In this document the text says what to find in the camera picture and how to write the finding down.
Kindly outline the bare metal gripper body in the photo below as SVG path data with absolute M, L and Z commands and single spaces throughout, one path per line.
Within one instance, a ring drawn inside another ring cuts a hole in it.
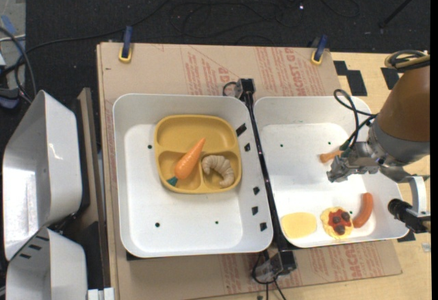
M 343 159 L 349 175 L 375 174 L 380 167 L 367 142 L 356 142 L 343 152 Z

